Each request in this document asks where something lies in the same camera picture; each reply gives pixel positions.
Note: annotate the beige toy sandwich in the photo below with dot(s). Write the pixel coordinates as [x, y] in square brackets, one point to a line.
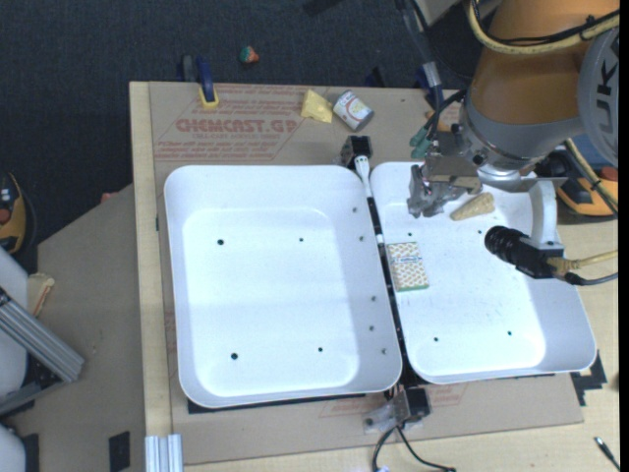
[38, 290]

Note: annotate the white carton with orange pattern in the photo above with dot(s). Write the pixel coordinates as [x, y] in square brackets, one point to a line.
[408, 266]

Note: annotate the black cylinder on white bracket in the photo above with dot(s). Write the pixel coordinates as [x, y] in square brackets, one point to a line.
[521, 251]

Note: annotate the white plastic tray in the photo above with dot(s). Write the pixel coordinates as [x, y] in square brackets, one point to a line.
[486, 312]
[275, 288]

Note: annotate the small white can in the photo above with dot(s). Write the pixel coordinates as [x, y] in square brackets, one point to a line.
[352, 110]

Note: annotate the thin black and white rod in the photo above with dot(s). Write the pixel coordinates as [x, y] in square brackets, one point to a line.
[388, 273]

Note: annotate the yellow cheese wedge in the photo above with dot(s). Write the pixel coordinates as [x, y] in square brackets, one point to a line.
[315, 107]

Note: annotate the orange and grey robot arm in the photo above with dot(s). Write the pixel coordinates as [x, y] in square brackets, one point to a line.
[531, 81]

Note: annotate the brown cardboard board, red print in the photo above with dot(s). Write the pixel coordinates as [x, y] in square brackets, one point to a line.
[236, 131]

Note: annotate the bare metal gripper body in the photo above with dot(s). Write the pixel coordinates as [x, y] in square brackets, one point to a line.
[452, 169]

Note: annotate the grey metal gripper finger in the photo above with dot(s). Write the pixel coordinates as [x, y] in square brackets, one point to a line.
[417, 197]
[442, 202]

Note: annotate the red and green toy strawberry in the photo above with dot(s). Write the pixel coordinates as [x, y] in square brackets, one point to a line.
[249, 55]

